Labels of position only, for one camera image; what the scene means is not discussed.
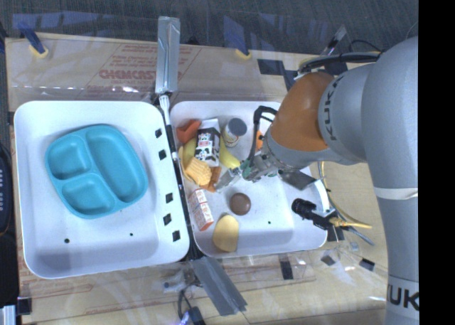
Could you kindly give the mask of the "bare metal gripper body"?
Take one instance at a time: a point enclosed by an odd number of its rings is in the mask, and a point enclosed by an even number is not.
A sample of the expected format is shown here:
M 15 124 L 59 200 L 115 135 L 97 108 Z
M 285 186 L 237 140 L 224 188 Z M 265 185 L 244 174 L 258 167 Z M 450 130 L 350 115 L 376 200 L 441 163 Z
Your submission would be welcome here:
M 264 176 L 276 176 L 281 167 L 282 163 L 272 155 L 258 154 L 241 163 L 242 177 L 257 182 Z

